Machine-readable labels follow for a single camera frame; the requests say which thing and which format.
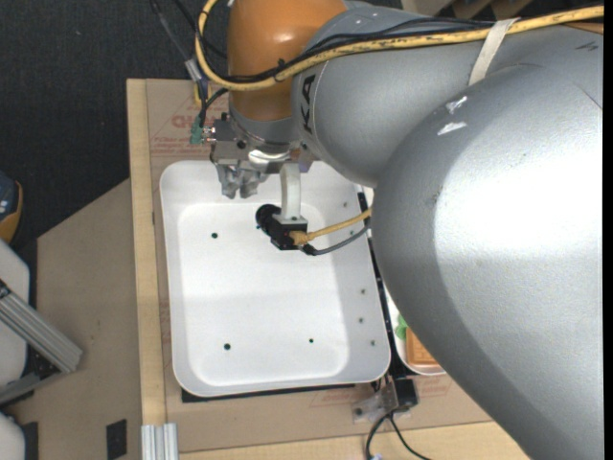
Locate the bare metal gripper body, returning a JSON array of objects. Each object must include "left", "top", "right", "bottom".
[{"left": 209, "top": 112, "right": 316, "bottom": 175}]

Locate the brown cardboard board red print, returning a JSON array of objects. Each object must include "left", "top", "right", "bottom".
[{"left": 125, "top": 78, "right": 496, "bottom": 454}]

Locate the thin black rod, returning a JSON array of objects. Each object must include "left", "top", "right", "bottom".
[{"left": 356, "top": 190, "right": 399, "bottom": 379}]

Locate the black cylinder on white bracket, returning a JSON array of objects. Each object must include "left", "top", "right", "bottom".
[{"left": 254, "top": 161, "right": 310, "bottom": 252}]

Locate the black block with thin wires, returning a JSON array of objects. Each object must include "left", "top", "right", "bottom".
[{"left": 392, "top": 377, "right": 420, "bottom": 410}]

